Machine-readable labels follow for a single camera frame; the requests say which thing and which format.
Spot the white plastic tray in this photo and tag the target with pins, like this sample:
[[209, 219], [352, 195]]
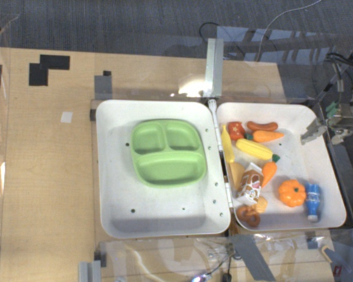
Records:
[[309, 169], [117, 163]]

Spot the green divided plate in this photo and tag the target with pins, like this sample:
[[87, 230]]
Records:
[[167, 164]]

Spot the tan biscuit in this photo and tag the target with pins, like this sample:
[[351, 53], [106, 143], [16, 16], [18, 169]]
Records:
[[262, 205]]

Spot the orange pumpkin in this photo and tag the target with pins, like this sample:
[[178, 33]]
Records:
[[291, 193]]

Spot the red toy tomato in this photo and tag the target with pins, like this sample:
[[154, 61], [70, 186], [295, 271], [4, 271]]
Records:
[[236, 130]]

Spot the yellow banana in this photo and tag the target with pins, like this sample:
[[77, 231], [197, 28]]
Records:
[[227, 144]]

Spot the brown sausage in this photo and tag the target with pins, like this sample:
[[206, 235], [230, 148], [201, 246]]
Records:
[[262, 126]]

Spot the blue bottle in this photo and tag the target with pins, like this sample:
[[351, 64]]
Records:
[[312, 200]]

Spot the orange carrot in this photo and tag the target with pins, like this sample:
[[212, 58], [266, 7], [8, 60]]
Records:
[[266, 136], [269, 170]]

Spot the pale wood board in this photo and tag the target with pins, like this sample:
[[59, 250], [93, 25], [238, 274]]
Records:
[[164, 84]]

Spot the brown pretzel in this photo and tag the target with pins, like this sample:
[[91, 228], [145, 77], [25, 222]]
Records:
[[250, 219]]

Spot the brown and white carton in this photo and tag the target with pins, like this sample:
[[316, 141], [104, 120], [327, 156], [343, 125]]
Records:
[[251, 185]]

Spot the yellow corn cob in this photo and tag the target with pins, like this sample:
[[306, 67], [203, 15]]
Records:
[[253, 148]]

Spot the tan bread slice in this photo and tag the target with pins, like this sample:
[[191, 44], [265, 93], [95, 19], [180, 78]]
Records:
[[236, 173]]

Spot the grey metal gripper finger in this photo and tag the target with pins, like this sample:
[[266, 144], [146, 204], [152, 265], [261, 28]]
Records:
[[313, 131]]

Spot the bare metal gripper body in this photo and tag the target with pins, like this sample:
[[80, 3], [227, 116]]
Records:
[[345, 117]]

